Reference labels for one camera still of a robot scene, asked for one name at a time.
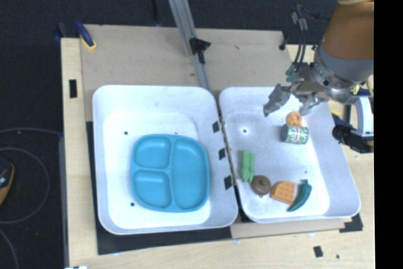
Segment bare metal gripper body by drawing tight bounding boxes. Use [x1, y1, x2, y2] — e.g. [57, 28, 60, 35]
[289, 62, 356, 105]

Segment orange doughnut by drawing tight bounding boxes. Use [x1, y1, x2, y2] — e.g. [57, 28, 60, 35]
[285, 112, 304, 127]

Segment green and white can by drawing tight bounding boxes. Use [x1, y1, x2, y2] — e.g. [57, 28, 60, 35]
[281, 123, 309, 145]

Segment white plastic tray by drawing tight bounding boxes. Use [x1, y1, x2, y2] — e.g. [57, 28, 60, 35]
[92, 84, 239, 236]
[218, 86, 361, 224]

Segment thin black and white rod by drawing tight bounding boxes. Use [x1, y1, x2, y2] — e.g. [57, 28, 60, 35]
[219, 113, 239, 190]

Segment green asparagus bundle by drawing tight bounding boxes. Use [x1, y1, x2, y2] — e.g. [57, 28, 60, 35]
[240, 149, 256, 183]

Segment brown mushroom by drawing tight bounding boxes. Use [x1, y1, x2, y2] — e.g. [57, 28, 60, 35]
[251, 175, 272, 198]

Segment orange waffle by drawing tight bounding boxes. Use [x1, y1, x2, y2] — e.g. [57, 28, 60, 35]
[270, 180, 297, 202]

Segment green chili pepper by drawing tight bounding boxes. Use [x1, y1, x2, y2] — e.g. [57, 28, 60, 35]
[287, 179, 313, 212]

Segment pale wood board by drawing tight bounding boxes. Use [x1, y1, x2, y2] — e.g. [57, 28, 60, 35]
[79, 24, 347, 239]

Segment blue divided plate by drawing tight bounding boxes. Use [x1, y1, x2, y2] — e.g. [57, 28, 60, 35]
[130, 134, 211, 212]

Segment black cylinder on white bracket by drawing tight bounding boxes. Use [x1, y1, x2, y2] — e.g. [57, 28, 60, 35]
[331, 96, 375, 154]

